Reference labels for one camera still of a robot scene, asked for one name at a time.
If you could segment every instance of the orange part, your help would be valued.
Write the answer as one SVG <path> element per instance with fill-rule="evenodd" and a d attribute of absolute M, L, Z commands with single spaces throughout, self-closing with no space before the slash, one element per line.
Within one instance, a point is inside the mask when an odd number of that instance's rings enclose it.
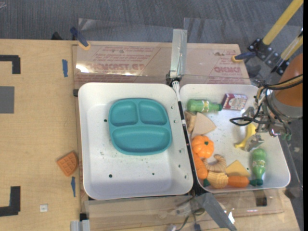
<path fill-rule="evenodd" d="M 209 158 L 214 151 L 214 142 L 207 136 L 197 135 L 192 140 L 192 150 L 197 153 L 199 157 Z"/>
<path fill-rule="evenodd" d="M 196 172 L 197 172 L 197 177 L 202 179 L 202 180 L 206 179 L 208 171 L 207 171 L 204 163 L 202 162 L 201 158 L 194 151 L 192 151 L 192 155 L 193 155 L 193 162 L 194 162 Z"/>
<path fill-rule="evenodd" d="M 303 54 L 295 57 L 286 68 L 279 83 L 303 74 Z M 283 104 L 303 107 L 303 83 L 284 90 L 275 90 L 275 96 Z"/>
<path fill-rule="evenodd" d="M 232 187 L 246 187 L 249 184 L 249 179 L 246 176 L 229 176 L 228 185 Z"/>
<path fill-rule="evenodd" d="M 66 176 L 72 175 L 78 167 L 78 158 L 75 152 L 70 152 L 57 161 L 60 169 Z"/>

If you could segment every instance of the waffle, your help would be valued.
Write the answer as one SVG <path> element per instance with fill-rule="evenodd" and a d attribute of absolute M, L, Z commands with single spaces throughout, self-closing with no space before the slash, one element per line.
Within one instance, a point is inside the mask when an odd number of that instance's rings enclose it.
<path fill-rule="evenodd" d="M 78 167 L 78 158 L 75 152 L 70 152 L 57 161 L 60 169 L 66 176 L 72 175 Z"/>

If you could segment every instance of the orange pumpkin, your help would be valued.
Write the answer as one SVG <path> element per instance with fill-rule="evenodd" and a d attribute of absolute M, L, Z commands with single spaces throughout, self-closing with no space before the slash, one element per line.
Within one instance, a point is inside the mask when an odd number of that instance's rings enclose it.
<path fill-rule="evenodd" d="M 192 140 L 192 150 L 199 156 L 209 158 L 214 151 L 214 142 L 207 136 L 197 135 Z"/>

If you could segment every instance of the cheese wedge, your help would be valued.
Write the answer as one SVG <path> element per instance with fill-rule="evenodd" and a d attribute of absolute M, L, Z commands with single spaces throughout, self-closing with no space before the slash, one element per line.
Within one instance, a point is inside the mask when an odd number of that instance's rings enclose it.
<path fill-rule="evenodd" d="M 239 160 L 235 160 L 233 163 L 231 163 L 228 167 L 226 167 L 226 174 L 228 176 L 246 176 L 250 177 L 250 173 L 247 171 L 247 169 L 240 163 Z"/>
<path fill-rule="evenodd" d="M 214 122 L 212 122 L 206 115 L 198 112 L 192 132 L 192 138 L 197 135 L 206 134 L 216 128 Z"/>

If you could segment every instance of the gray carpet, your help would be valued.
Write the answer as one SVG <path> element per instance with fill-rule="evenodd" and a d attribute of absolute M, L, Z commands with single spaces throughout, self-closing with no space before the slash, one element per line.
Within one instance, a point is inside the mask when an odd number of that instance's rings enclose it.
<path fill-rule="evenodd" d="M 0 0 L 0 7 L 1 2 L 6 5 L 0 8 L 0 38 L 51 39 L 57 31 L 63 39 L 72 39 L 69 30 L 75 26 L 88 39 L 171 42 L 172 29 L 185 28 L 189 42 L 236 43 L 244 52 L 256 38 L 266 35 L 291 1 Z M 80 18 L 99 20 L 100 24 L 79 25 Z M 302 27 L 303 6 L 272 47 L 281 53 Z M 293 139 L 282 145 L 292 174 L 288 196 L 303 230 L 303 121 L 291 126 Z"/>

